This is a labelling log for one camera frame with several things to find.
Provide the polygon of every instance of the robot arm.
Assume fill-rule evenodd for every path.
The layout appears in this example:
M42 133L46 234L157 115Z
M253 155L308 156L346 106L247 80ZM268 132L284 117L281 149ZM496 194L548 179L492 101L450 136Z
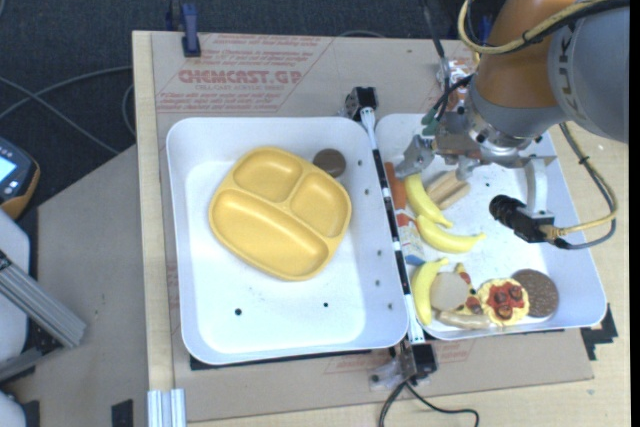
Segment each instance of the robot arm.
M433 155L456 165L459 179L480 165L524 168L527 204L497 197L490 211L529 242L560 241L543 205L544 165L520 152L566 121L628 142L630 2L507 0L483 45L468 35L472 1L460 12L458 30L481 57L464 103L427 125L423 135L431 138L414 139L396 173L407 176Z

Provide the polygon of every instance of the yellow divided plate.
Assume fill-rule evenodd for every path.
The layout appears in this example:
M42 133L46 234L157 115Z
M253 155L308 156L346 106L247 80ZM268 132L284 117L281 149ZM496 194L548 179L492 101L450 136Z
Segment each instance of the yellow divided plate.
M345 188L311 162L277 147L245 154L209 204L218 240L278 278L309 279L335 253L351 219Z

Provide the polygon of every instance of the black cable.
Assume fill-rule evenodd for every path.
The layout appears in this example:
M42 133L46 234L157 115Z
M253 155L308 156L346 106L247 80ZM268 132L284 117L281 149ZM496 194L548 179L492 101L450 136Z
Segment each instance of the black cable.
M391 392L389 397L387 397L387 400L384 402L384 404L382 405L382 409L380 410L380 416L378 418L378 427L384 427L384 420L385 420L387 414L389 413L389 410L391 409L391 406L396 401L396 399L398 398L400 393L402 393L402 390L404 390L405 388L407 390L409 390L409 392L411 392L413 394L413 396L416 397L420 402L422 402L424 405L430 407L434 411L437 411L438 413L444 413L444 414L448 414L448 415L471 414L471 415L473 415L475 417L475 421L473 423L474 427L478 427L480 425L480 415L478 414L478 412L475 409L470 409L470 408L465 408L465 409L442 409L440 407L437 407L437 406L433 405L431 402L427 401L424 397L422 397L413 388L413 386L411 386L409 381L410 381L410 379L407 379L406 381L401 382Z
M444 59L445 58L444 48L442 47L442 42L438 37L438 31L436 31L433 23L432 13L429 7L429 0L418 0L418 1L422 6L422 13L424 14L424 19L427 22L427 26L429 27L429 34L431 35L433 44L436 47L436 52L438 52L438 56L440 56L440 59Z
M440 11L442 11L446 16L447 23L449 24L449 29L455 32L456 15L449 9L448 4L445 2L445 0L437 0L437 6L439 7Z
M478 427L478 425L480 425L480 415L478 414L478 412L475 409L469 409L469 408L465 408L465 409L442 409L440 407L434 406L431 402L427 401L427 399L425 399L424 397L421 397L420 394L409 383L407 383L407 389L420 402L422 402L426 406L429 406L431 409L433 409L434 411L437 411L438 413L445 413L447 415L458 415L458 414L461 414L461 413L468 413L468 414L471 414L471 415L473 415L475 417L475 421L473 423L473 426L474 427Z
M474 75L473 73L470 75L466 75L461 79L458 79L453 85L445 89L442 96L440 96L438 101L433 106L434 109L438 110L438 114L436 115L436 120L440 121L440 119L442 119L442 116L444 116L444 113L447 110L447 105L449 103L449 96L451 95L451 93L460 87L468 86L469 82L471 82L471 79L473 78L473 75Z
M493 45L490 45L489 43L485 43L480 41L480 38L478 38L478 36L476 36L476 33L473 29L473 20L472 20L472 16L471 16L471 5L473 4L474 0L467 0L467 16L465 18L465 26L466 26L466 32L467 32L467 37L476 45L483 45L486 47L492 47Z
M387 400L385 400L384 404L382 405L382 409L380 410L380 416L378 418L378 427L384 427L384 419L386 418L387 413L389 412L389 409L391 409L391 406L393 405L395 400L398 398L398 395L402 393L402 390L406 385L407 385L407 381L400 383L391 392L389 397L387 397Z
M545 37L553 34L559 29L566 27L576 21L586 18L587 16L593 16L598 13L602 13L604 11L610 11L612 9L618 9L621 7L626 7L631 4L631 0L604 0L597 3L589 3L589 0L581 1L584 3L584 6L581 7L575 13L558 20L556 23L547 27L544 31L540 32L535 38L527 40L525 35L523 35L523 43L513 48L508 52L504 52L504 54L509 54L513 52L517 52L522 50L523 48L529 47L535 43L541 42ZM475 34L473 29L473 20L471 15L471 6L474 3L474 0L467 0L467 13L465 17L465 30L467 38L475 45L483 46L487 48L495 47L495 45L491 45L489 43L481 41L478 36Z

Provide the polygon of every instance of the toy banana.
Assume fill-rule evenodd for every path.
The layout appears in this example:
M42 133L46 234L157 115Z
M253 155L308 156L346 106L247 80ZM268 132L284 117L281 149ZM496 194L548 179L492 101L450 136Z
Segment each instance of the toy banana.
M433 262L425 262L416 269L411 278L411 292L413 302L416 305L416 315L423 326L431 324L431 285L440 268L448 263L447 257Z
M404 179L404 187L407 193L409 205L415 212L416 216L424 216L431 219L434 223L441 224L446 228L451 228L453 223L449 221L434 201L429 197L427 191L422 185L420 173L407 176Z
M454 235L424 215L417 217L416 224L424 241L443 253L466 253L471 251L478 241L486 238L482 232L477 235Z

